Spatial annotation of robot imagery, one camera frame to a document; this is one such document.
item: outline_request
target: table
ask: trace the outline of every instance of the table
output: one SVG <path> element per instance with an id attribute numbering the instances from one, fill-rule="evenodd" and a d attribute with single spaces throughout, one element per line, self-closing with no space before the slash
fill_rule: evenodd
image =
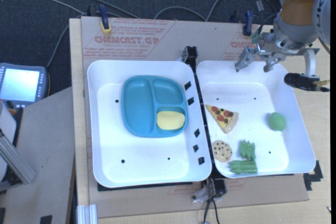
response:
<path id="1" fill-rule="evenodd" d="M 219 23 L 212 23 L 216 28 Z M 318 41 L 315 46 L 322 48 Z M 76 180 L 79 206 L 91 204 L 86 141 L 85 100 L 83 98 L 83 58 L 81 19 L 70 20 L 70 48 L 72 92 L 76 144 Z M 304 59 L 287 57 L 281 63 L 288 72 L 304 72 Z M 330 56 L 322 48 L 317 54 L 316 74 L 321 80 L 330 78 Z M 330 93 L 305 92 L 295 89 L 295 95 L 305 122 L 309 137 L 319 161 L 323 178 L 312 183 L 309 200 L 279 204 L 264 204 L 243 207 L 219 208 L 221 223 L 331 223 L 331 171 L 330 171 Z M 99 218 L 99 223 L 201 223 L 204 210 L 188 210 L 160 214 L 138 214 Z M 214 209 L 210 208 L 207 221 L 215 223 Z"/>

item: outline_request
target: tray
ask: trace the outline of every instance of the tray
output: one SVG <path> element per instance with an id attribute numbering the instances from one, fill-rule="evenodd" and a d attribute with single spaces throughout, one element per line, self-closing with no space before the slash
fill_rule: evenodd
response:
<path id="1" fill-rule="evenodd" d="M 132 77 L 124 83 L 121 104 L 124 124 L 134 135 L 175 136 L 187 126 L 185 95 L 182 87 L 174 80 L 158 76 Z M 181 120 L 181 123 L 184 122 L 184 124 L 182 126 L 170 124 L 174 127 L 160 126 L 157 120 L 161 112 L 177 113 L 178 116 L 183 117 L 184 121 Z"/>
<path id="2" fill-rule="evenodd" d="M 163 138 L 140 137 L 124 125 L 122 89 L 134 76 L 158 76 L 181 86 L 185 129 Z M 98 60 L 87 71 L 93 174 L 108 188 L 198 182 L 212 170 L 193 72 L 179 61 Z"/>
<path id="3" fill-rule="evenodd" d="M 280 174 L 308 173 L 316 160 L 293 88 L 283 78 L 281 65 L 263 72 L 263 62 L 253 62 L 236 72 L 233 61 L 202 61 L 197 66 L 204 104 L 238 112 L 235 127 L 225 134 L 206 110 L 211 142 L 225 141 L 232 148 L 230 161 L 243 160 L 239 154 L 242 140 L 255 143 L 257 173 L 234 174 L 228 162 L 215 160 L 225 177 L 239 178 Z M 286 118 L 286 128 L 274 131 L 267 119 L 273 112 Z"/>

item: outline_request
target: white tray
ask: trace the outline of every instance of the white tray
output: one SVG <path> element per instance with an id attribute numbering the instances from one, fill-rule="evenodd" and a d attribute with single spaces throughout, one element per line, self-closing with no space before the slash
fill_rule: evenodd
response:
<path id="1" fill-rule="evenodd" d="M 211 141 L 223 140 L 233 154 L 230 161 L 241 159 L 242 140 L 256 145 L 256 174 L 234 174 L 228 162 L 215 160 L 217 170 L 229 178 L 308 173 L 316 160 L 292 87 L 283 78 L 287 73 L 281 65 L 264 72 L 264 62 L 253 62 L 236 72 L 233 61 L 203 61 L 197 66 L 204 104 L 239 113 L 235 127 L 225 134 L 206 110 Z M 271 130 L 267 123 L 273 112 L 287 121 L 281 131 Z"/>
<path id="2" fill-rule="evenodd" d="M 194 75 L 178 61 L 98 60 L 88 68 L 92 128 L 93 173 L 108 188 L 197 182 L 211 173 L 203 118 Z M 188 105 L 186 129 L 177 136 L 148 138 L 131 134 L 121 111 L 123 84 L 133 76 L 161 76 L 175 80 Z"/>

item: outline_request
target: blue clamp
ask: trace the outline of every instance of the blue clamp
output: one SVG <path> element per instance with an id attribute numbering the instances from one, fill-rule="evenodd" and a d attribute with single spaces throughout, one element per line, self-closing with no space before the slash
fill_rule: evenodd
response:
<path id="1" fill-rule="evenodd" d="M 252 21 L 253 21 L 253 12 L 247 11 L 244 16 L 244 20 L 246 25 L 243 26 L 243 34 L 244 36 L 250 36 L 252 34 L 251 28 L 252 28 Z"/>
<path id="2" fill-rule="evenodd" d="M 110 33 L 112 31 L 112 27 L 109 23 L 109 19 L 107 17 L 107 12 L 104 5 L 99 5 L 99 12 L 101 16 L 101 22 L 100 22 L 101 29 L 105 34 Z"/>

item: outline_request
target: cookie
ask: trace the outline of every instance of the cookie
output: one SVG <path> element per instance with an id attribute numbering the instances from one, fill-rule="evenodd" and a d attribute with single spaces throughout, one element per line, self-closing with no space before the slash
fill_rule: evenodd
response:
<path id="1" fill-rule="evenodd" d="M 220 162 L 228 162 L 232 156 L 232 149 L 229 144 L 221 140 L 212 143 L 212 149 L 215 159 Z"/>

